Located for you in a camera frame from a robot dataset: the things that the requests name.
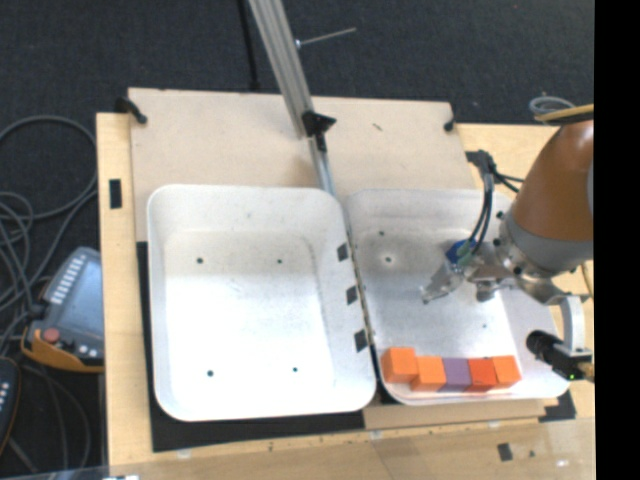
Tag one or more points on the white plastic tray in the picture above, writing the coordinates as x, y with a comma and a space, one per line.
430, 328
250, 308

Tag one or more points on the red-orange cube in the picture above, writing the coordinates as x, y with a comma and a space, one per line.
482, 372

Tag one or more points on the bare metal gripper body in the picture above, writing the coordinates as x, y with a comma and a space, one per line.
505, 263

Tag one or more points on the black cylinder on white bracket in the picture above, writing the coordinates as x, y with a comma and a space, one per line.
562, 355

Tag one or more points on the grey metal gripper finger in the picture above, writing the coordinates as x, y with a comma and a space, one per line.
487, 290
442, 283

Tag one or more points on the purple cube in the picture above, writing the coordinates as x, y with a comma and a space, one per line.
456, 373

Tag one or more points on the orange cube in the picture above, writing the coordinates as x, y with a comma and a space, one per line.
430, 374
507, 369
399, 364

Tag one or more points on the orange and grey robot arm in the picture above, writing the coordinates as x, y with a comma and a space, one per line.
555, 193

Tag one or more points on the pale wood board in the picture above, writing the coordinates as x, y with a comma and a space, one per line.
225, 138

